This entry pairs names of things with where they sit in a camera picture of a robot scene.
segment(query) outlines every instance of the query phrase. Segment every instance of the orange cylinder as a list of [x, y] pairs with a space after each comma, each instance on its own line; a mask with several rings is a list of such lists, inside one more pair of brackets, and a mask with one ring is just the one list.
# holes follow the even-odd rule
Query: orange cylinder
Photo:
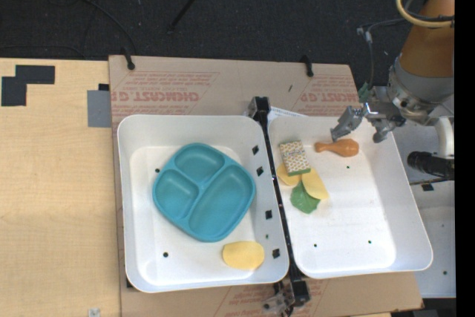
[[[428, 0], [419, 15], [452, 16], [455, 0]], [[399, 61], [409, 73], [423, 77], [453, 76], [455, 28], [429, 28], [414, 25], [401, 49]]]

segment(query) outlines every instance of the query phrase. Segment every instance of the small box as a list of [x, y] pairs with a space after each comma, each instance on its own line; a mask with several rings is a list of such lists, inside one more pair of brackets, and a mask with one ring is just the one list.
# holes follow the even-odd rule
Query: small box
[[301, 140], [279, 144], [282, 160], [289, 176], [310, 172], [310, 164]]

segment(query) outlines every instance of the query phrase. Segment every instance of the black clip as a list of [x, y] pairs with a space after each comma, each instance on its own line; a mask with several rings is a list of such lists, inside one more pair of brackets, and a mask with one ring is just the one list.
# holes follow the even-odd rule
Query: black clip
[[307, 76], [313, 77], [312, 63], [307, 55], [303, 55], [299, 62], [303, 62], [307, 68]]
[[128, 52], [127, 48], [121, 47], [120, 48], [120, 54], [125, 56], [125, 59], [127, 60], [127, 69], [129, 69], [130, 71], [135, 69], [135, 64], [132, 62], [132, 57], [131, 57], [130, 53]]

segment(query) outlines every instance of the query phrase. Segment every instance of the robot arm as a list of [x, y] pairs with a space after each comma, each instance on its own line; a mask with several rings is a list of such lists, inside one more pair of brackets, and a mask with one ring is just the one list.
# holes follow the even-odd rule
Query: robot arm
[[[411, 120], [436, 126], [442, 154], [453, 158], [453, 134], [443, 128], [448, 118], [433, 111], [454, 93], [455, 0], [427, 0], [419, 14], [411, 13], [402, 0], [395, 1], [413, 26], [390, 69], [388, 84], [368, 89], [361, 108], [349, 106], [330, 130], [332, 140], [349, 134], [365, 117], [376, 129], [373, 141], [380, 143]], [[421, 163], [414, 156], [411, 160]]]

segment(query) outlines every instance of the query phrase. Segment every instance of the white tray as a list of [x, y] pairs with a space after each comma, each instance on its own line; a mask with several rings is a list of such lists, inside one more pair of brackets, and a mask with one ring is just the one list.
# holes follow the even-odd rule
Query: white tray
[[[242, 116], [133, 115], [120, 123], [117, 133], [125, 271], [134, 287], [157, 293], [275, 283], [286, 275], [289, 256], [266, 143], [258, 123]], [[154, 205], [155, 169], [162, 168], [189, 143], [205, 143], [222, 151], [244, 166], [255, 181], [256, 195], [248, 212], [222, 241], [197, 241], [168, 221]], [[249, 240], [263, 246], [264, 263], [254, 271], [227, 266], [221, 256], [223, 246]]]
[[275, 168], [282, 163], [278, 144], [302, 140], [330, 194], [307, 215], [290, 203], [292, 188], [279, 183], [297, 267], [310, 278], [428, 268], [430, 241], [393, 135], [374, 143], [376, 130], [364, 119], [344, 137], [358, 142], [358, 155], [317, 153], [313, 145], [331, 143], [337, 124], [336, 117], [277, 117], [269, 124]]

